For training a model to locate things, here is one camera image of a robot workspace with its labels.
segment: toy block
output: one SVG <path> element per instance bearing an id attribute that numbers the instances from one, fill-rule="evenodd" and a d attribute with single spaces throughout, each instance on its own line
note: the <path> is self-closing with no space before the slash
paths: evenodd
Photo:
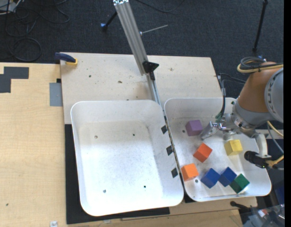
<path id="1" fill-rule="evenodd" d="M 245 178 L 243 174 L 240 174 L 235 178 L 232 183 L 230 183 L 231 188 L 236 192 L 241 192 L 247 185 L 249 185 L 249 181 Z"/>
<path id="2" fill-rule="evenodd" d="M 224 186 L 228 186 L 229 184 L 232 183 L 232 181 L 235 180 L 237 174 L 234 173 L 233 170 L 231 170 L 229 167 L 225 168 L 221 173 L 220 173 L 220 178 L 219 182 Z"/>
<path id="3" fill-rule="evenodd" d="M 228 156 L 234 156 L 243 151 L 240 140 L 229 140 L 225 143 L 224 148 Z"/>
<path id="4" fill-rule="evenodd" d="M 203 163 L 209 157 L 212 151 L 213 150 L 209 146 L 207 146 L 205 143 L 202 143 L 195 151 L 193 156 Z"/>
<path id="5" fill-rule="evenodd" d="M 203 130 L 200 120 L 191 120 L 186 125 L 188 136 L 199 135 Z"/>
<path id="6" fill-rule="evenodd" d="M 215 186 L 219 180 L 220 175 L 214 169 L 210 168 L 205 175 L 200 179 L 208 188 Z"/>
<path id="7" fill-rule="evenodd" d="M 183 166 L 181 172 L 184 181 L 191 180 L 199 175 L 194 163 Z"/>

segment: wooden table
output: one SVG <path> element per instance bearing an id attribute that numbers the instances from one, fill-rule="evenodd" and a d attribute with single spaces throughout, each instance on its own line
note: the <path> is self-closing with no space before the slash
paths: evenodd
<path id="1" fill-rule="evenodd" d="M 90 56 L 91 61 L 96 57 L 105 57 L 104 54 L 83 56 L 84 60 L 88 60 Z M 121 57 L 134 61 L 133 56 Z M 149 56 L 150 61 L 168 63 L 167 67 L 157 69 L 156 73 L 157 85 L 164 101 L 169 97 L 164 87 L 170 87 L 175 77 L 173 82 L 166 77 L 165 80 L 169 83 L 164 82 L 163 77 L 166 73 L 180 71 L 180 65 L 176 64 L 177 59 L 180 59 L 181 65 L 186 64 L 187 67 L 192 66 L 195 61 L 198 62 L 198 66 L 194 65 L 194 70 L 201 68 L 202 72 L 193 75 L 196 81 L 194 83 L 197 84 L 196 94 L 200 97 L 221 95 L 210 58 Z M 4 73 L 4 67 L 29 68 L 29 79 L 11 79 L 11 92 L 0 93 L 0 226 L 46 227 L 52 221 L 57 221 L 58 227 L 95 227 L 105 224 L 116 227 L 188 227 L 195 226 L 196 223 L 197 226 L 242 226 L 239 212 L 230 205 L 230 199 L 193 203 L 183 201 L 178 206 L 170 207 L 170 215 L 167 216 L 67 225 L 64 132 L 67 115 L 64 115 L 64 107 L 50 106 L 49 92 L 50 83 L 56 83 L 61 78 L 62 66 L 0 63 L 0 74 Z M 66 85 L 63 80 L 64 94 Z M 239 204 L 255 207 L 257 201 L 255 197 L 239 198 Z"/>

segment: yellow cube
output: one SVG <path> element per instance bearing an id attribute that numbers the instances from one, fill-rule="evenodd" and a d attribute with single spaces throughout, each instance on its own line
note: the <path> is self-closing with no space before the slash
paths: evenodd
<path id="1" fill-rule="evenodd" d="M 229 140 L 225 143 L 224 148 L 228 156 L 234 156 L 243 151 L 240 140 Z"/>

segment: orange cube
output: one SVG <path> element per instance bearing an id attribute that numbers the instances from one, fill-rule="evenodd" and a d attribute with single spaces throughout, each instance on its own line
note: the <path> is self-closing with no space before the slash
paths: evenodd
<path id="1" fill-rule="evenodd" d="M 183 166 L 181 172 L 184 181 L 192 180 L 199 175 L 194 163 Z"/>
<path id="2" fill-rule="evenodd" d="M 202 143 L 193 156 L 201 161 L 202 163 L 209 157 L 213 150 L 208 147 L 205 143 Z"/>

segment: green cube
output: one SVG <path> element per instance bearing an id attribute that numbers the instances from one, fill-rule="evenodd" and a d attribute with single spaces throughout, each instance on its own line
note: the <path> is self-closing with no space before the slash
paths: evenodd
<path id="1" fill-rule="evenodd" d="M 245 178 L 243 174 L 240 174 L 235 178 L 234 181 L 230 184 L 231 188 L 236 192 L 241 192 L 247 185 L 249 185 L 249 181 Z"/>

